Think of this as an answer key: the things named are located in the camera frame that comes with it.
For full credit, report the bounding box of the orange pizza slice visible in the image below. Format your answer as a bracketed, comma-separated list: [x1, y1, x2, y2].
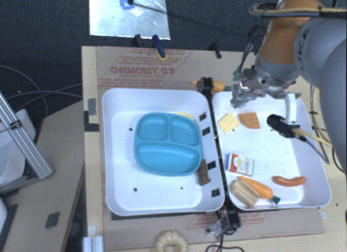
[237, 112, 261, 130]

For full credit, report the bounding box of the brown cardboard board, red print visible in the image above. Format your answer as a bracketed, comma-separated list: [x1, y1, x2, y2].
[96, 46, 325, 252]

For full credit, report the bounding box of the thin black rod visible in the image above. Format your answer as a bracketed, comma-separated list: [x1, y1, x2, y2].
[204, 88, 234, 214]

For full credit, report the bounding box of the white plastic tray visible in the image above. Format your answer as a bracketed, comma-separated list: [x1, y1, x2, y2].
[211, 91, 332, 211]
[101, 87, 226, 217]

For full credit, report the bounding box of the pale yellow flat toy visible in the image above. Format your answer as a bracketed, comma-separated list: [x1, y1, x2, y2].
[174, 111, 195, 122]

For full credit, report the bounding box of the beige doughnut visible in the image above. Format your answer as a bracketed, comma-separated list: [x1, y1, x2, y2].
[154, 229, 189, 252]

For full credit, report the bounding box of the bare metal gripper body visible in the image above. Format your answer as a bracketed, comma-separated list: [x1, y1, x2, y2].
[237, 67, 297, 99]

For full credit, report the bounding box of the small white printed carton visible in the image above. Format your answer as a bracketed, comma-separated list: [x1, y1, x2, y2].
[224, 152, 255, 178]

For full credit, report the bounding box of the beige hot dog bun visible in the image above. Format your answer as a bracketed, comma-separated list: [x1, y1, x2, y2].
[230, 179, 260, 208]

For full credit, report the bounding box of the blue divided plate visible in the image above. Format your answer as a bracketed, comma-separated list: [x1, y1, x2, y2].
[133, 112, 203, 177]

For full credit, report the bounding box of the orange sausage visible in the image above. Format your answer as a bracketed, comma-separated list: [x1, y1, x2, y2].
[272, 175, 306, 188]

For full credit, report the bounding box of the black cylinder on white bracket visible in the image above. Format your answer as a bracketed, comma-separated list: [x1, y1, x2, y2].
[266, 92, 301, 138]

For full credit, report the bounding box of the brown chocolate biscuit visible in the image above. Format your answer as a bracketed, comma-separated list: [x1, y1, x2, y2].
[196, 159, 212, 186]

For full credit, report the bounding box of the yellow cheese slice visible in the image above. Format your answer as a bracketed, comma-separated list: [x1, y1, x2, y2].
[217, 113, 240, 134]

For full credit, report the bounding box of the orange toy carrot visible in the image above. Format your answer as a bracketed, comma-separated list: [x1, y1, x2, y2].
[239, 175, 281, 205]
[191, 80, 232, 93]

